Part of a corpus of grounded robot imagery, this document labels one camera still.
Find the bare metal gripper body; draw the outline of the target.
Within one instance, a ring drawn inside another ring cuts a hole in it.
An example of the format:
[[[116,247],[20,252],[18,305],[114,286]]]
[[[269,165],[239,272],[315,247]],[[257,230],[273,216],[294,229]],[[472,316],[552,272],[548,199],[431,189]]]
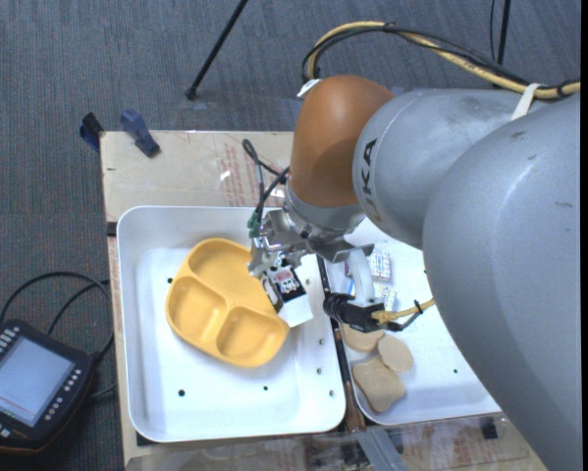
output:
[[[274,264],[279,255],[298,264],[311,253],[339,263],[356,250],[366,256],[372,253],[372,243],[353,245],[346,240],[363,219],[358,207],[281,207],[263,213],[254,211],[248,220],[248,233],[251,248],[263,248],[269,255],[269,264]]]

